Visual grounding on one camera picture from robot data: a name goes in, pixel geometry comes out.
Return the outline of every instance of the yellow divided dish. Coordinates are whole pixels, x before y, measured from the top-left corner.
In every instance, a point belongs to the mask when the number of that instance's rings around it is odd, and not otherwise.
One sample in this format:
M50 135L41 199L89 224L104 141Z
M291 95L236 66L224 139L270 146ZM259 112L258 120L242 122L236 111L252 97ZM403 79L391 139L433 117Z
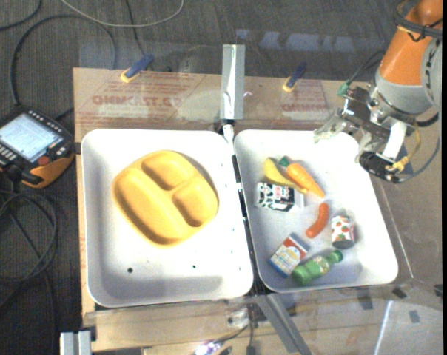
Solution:
M181 154L161 150L124 169L112 196L132 225L157 246L174 246L201 230L216 214L218 198Z

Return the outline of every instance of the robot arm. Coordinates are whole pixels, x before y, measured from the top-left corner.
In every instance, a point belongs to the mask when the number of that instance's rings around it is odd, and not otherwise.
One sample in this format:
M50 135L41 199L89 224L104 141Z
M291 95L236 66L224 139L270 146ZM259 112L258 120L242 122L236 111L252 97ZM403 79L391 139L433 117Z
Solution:
M409 5L402 16L400 11ZM340 91L343 108L315 130L315 141L342 131L359 132L355 160L379 178L394 183L405 180L400 172L413 155L397 159L405 137L416 135L417 151L417 117L432 107L441 110L442 15L443 0L400 0L397 31L368 90L351 89L346 83Z

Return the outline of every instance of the banana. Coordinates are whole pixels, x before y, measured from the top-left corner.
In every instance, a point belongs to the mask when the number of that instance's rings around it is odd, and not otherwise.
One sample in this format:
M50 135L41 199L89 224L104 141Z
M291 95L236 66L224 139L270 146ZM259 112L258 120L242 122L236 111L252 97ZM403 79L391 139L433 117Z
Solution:
M307 189L300 188L290 180L286 179L271 158L267 158L265 160L263 164L263 172L265 174L265 178L273 184L277 184L279 186L290 186L291 188L297 189L301 193L307 193Z

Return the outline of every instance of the white tray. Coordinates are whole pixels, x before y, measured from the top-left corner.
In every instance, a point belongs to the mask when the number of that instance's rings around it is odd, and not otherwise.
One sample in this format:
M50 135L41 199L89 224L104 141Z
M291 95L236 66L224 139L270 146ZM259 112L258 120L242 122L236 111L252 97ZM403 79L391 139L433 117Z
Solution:
M156 248L132 229L112 201L114 177L162 149L180 152L208 173L218 213L197 234ZM97 129L82 141L87 285L100 305L115 308L244 295L253 273L229 145L205 131Z
M276 292L293 292L322 288L355 287L390 283L398 273L386 225L375 196L369 174L354 162L358 145L354 138L341 133L336 137L313 141L312 132L245 130L235 138L246 208L259 275L266 286ZM347 209L354 214L356 243L342 250L344 259L310 286L299 287L289 277L280 276L268 263L276 248L288 234L295 232L309 247L303 259L335 250L330 228L313 239L306 229L317 217L320 199L307 197L303 209L276 212L254 206L255 186L263 181L263 162L267 157L279 160L287 155L302 161L326 193L331 216Z

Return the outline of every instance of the dark gray floor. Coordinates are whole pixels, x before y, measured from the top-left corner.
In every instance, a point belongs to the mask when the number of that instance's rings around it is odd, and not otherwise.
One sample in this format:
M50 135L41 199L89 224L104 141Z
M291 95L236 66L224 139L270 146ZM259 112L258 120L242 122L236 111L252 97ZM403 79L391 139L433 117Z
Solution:
M125 0L68 1L97 19L130 23ZM56 117L73 107L73 67L124 69L142 50L159 55L152 65L156 70L218 73L214 50L225 43L245 44L247 75L284 77L305 60L307 78L344 80L372 53L387 47L395 31L395 1L185 0L174 19L134 31L57 17L74 12L59 0L41 0L31 19L0 31L0 118L15 103L10 81L17 101ZM26 17L36 2L0 0L0 27ZM169 16L179 0L128 3L137 24ZM371 76L367 71L359 80ZM61 122L73 132L72 115ZM8 187L1 175L0 186ZM0 285L0 354L50 354L51 332L57 338L57 333L81 326L75 164L40 193L56 200L58 246L47 272L54 317L43 277L25 283L12 296L14 288ZM50 235L44 219L28 208L19 218L44 250ZM0 224L0 273L19 275L34 259L18 228L5 218Z

